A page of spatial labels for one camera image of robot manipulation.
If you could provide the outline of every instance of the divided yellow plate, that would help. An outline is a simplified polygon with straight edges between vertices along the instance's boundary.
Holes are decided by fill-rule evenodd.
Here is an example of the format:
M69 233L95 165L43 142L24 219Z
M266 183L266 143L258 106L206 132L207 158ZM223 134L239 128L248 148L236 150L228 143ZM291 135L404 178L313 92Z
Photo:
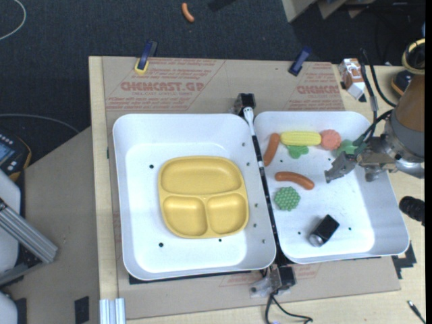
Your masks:
M242 173L229 159L171 159L159 171L158 187L163 220L178 236L228 236L248 223L248 197Z

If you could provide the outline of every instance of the cardboard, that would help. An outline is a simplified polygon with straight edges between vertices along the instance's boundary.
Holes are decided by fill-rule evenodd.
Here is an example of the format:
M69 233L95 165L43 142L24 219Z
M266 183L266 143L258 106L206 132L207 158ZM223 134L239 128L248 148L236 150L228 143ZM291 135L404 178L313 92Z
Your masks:
M130 283L122 261L121 222L112 127L127 113L223 113L240 93L253 93L262 111L343 111L330 63L305 62L300 74L291 61L150 58L147 73L134 72L134 57L103 57L105 106L119 296L128 319L265 304L251 298L259 271ZM391 257L292 265L297 284L282 302L387 292L400 285Z

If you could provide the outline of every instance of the white cable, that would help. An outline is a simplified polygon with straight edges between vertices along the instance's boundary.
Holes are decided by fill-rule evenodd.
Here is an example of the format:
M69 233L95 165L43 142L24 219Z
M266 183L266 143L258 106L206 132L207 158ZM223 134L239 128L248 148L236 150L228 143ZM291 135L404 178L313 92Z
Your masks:
M6 34L6 35L4 35L4 36L1 36L0 37L0 41L1 40L4 40L5 38L7 38L7 37L9 37L9 36L11 36L11 35L13 35L13 34L15 34L23 25L24 25L24 23L26 22L26 18L27 18L27 12L26 12L26 8L24 7L24 5L20 2L20 1L18 1L18 0L12 0L12 1L15 1L21 8L22 8L22 11L23 11L23 13L24 13L24 16L23 16L23 18L22 18L22 22L21 22L21 24L14 30L14 31L12 31L12 32L10 32L9 34Z

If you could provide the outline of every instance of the toy sausage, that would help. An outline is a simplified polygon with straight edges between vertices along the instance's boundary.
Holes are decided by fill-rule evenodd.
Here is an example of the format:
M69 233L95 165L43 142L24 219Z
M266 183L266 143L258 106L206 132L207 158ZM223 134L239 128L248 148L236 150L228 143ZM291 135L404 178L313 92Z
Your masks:
M312 190L315 187L314 182L304 175L294 173L293 171L279 171L275 174L276 181L291 181L304 187L307 190Z
M195 21L194 16L192 14L190 14L190 12L188 10L188 4L187 3L182 4L182 13L188 22L193 23Z
M263 161L264 166L268 166L270 162L273 160L277 147L279 146L279 141L281 140L280 135L278 133L272 133L269 139L269 145L267 146L267 150L265 151Z

